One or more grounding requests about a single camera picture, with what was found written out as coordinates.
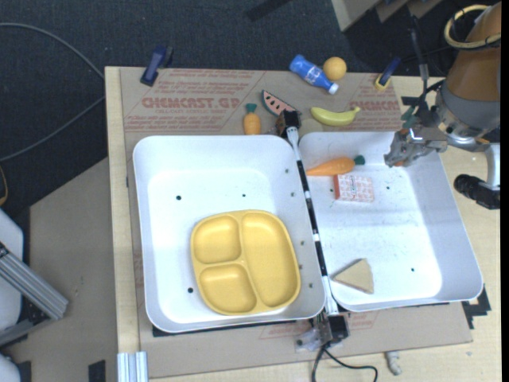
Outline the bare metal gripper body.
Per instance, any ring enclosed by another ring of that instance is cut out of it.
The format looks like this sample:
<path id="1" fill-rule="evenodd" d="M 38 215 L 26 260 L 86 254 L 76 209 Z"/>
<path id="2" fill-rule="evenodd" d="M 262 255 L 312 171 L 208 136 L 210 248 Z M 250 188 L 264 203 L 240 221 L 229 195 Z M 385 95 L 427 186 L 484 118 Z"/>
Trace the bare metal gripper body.
<path id="1" fill-rule="evenodd" d="M 422 148 L 425 153 L 422 157 L 432 153 L 442 153 L 450 146 L 468 152 L 484 152 L 492 144 L 482 138 L 461 137 L 455 134 L 446 134 L 436 127 L 402 128 L 394 134 L 394 142 L 403 145 L 403 153 L 407 148 Z"/>

